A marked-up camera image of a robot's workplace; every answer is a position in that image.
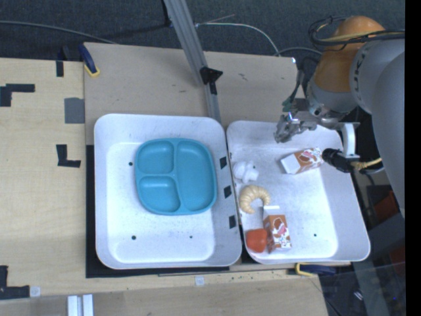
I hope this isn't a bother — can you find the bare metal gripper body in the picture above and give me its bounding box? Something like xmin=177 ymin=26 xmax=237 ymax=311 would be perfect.
xmin=290 ymin=97 xmax=347 ymax=134

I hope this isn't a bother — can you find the white toy garlic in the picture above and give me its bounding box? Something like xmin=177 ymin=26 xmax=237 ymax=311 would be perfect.
xmin=232 ymin=160 xmax=260 ymax=184

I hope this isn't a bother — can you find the beige toy croissant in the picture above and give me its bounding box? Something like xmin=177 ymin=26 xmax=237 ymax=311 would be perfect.
xmin=238 ymin=184 xmax=272 ymax=215

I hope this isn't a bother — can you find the white plastic tray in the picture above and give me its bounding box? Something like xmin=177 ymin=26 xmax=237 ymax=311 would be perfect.
xmin=226 ymin=120 xmax=372 ymax=266
xmin=93 ymin=113 xmax=243 ymax=271

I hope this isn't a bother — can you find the blue divided plate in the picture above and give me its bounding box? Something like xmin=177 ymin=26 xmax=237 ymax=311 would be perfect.
xmin=134 ymin=138 xmax=218 ymax=217

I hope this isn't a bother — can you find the red toy tomato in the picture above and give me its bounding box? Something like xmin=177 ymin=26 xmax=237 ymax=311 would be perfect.
xmin=245 ymin=228 xmax=268 ymax=254

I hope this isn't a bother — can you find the black cylinder on white bracket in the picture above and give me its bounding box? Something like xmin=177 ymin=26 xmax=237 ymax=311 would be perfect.
xmin=321 ymin=121 xmax=361 ymax=174

